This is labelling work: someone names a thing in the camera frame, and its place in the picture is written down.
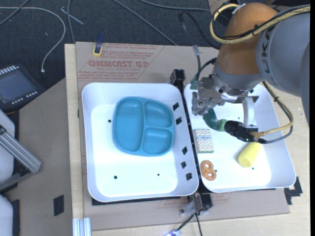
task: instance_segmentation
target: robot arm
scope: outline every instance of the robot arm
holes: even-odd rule
[[[244,6],[224,5],[214,14],[214,20],[227,8],[237,8],[226,29],[225,37],[215,40],[222,43],[213,72],[209,78],[197,83],[192,97],[192,112],[206,115],[225,102],[242,103],[244,123],[225,124],[225,130],[243,129],[241,140],[257,140],[249,135],[253,127],[252,103],[256,99],[249,92],[260,82],[302,98],[309,124],[309,51],[310,6],[299,6],[277,12],[260,3]]]

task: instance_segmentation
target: blue clamp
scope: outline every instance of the blue clamp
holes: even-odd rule
[[[102,41],[103,41],[104,35],[105,33],[103,31],[99,33],[97,43],[93,48],[93,55],[96,57],[99,57],[102,54],[102,50],[103,50]]]

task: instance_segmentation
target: brown donut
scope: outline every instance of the brown donut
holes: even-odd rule
[[[206,178],[209,181],[213,181],[217,177],[217,173],[213,169],[212,162],[210,162],[208,160],[205,160],[205,161],[201,162],[200,170],[201,170],[201,174],[203,175],[203,177]]]

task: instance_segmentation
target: white cable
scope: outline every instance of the white cable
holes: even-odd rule
[[[19,7],[0,7],[0,9],[18,9]],[[44,57],[43,61],[42,61],[42,64],[41,64],[41,72],[44,73],[45,72],[45,69],[44,69],[44,63],[47,59],[47,57],[51,54],[51,52],[61,43],[61,41],[63,40],[64,38],[64,35],[65,35],[65,24],[63,22],[63,20],[61,19],[60,16],[58,16],[56,13],[50,11],[50,10],[46,10],[46,9],[43,9],[43,8],[38,8],[38,7],[22,7],[20,9],[36,9],[36,10],[43,10],[43,11],[46,11],[46,12],[49,12],[51,14],[53,14],[54,16],[56,16],[60,22],[62,23],[63,25],[63,35],[61,36],[60,40],[54,45],[54,47],[46,54],[46,56]]]

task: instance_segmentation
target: blue plate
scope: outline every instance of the blue plate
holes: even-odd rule
[[[157,156],[174,142],[173,113],[165,104],[141,97],[126,97],[116,106],[113,119],[115,145],[126,153]]]

